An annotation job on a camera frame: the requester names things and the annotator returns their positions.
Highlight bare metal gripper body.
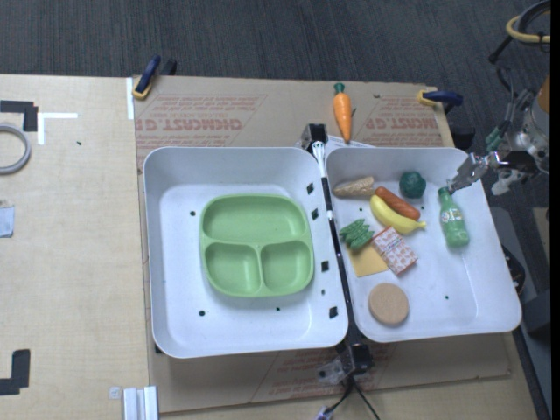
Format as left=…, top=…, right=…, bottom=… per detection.
left=488, top=124, right=551, bottom=175

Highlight green plastic bottle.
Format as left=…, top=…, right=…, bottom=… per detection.
left=437, top=185, right=471, bottom=249

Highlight dark green broccoli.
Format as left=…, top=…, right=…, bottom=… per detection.
left=398, top=171, right=427, bottom=200

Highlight orange sausage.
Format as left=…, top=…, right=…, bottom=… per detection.
left=374, top=185, right=422, bottom=221

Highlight yellow banana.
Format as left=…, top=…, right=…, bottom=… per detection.
left=369, top=193, right=427, bottom=236

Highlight orange and white carton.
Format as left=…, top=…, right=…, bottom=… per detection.
left=371, top=226, right=419, bottom=277

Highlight tan bread loaf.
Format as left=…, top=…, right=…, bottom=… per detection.
left=332, top=176, right=376, bottom=199

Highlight white plastic tray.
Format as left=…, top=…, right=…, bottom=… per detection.
left=325, top=146, right=523, bottom=344
left=143, top=146, right=350, bottom=360

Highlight green pea pods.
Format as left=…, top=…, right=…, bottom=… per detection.
left=339, top=218, right=375, bottom=251

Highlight orange carrot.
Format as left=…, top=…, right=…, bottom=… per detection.
left=332, top=82, right=354, bottom=144

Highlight yellow cheese slice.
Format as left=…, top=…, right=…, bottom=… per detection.
left=347, top=244, right=390, bottom=278

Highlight tan round biscuit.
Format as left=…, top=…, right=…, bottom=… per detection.
left=367, top=282, right=411, bottom=327

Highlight thin black and white rod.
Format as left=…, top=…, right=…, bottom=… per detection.
left=311, top=141, right=359, bottom=346

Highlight green divided plate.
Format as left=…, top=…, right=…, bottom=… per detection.
left=199, top=192, right=316, bottom=298

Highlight brown cardboard board red print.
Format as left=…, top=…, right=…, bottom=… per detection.
left=132, top=75, right=512, bottom=415

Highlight grey tape roll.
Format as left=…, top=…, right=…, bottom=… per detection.
left=0, top=122, right=33, bottom=176

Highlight black cylinder on white bracket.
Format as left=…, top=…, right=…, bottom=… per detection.
left=491, top=169, right=526, bottom=197

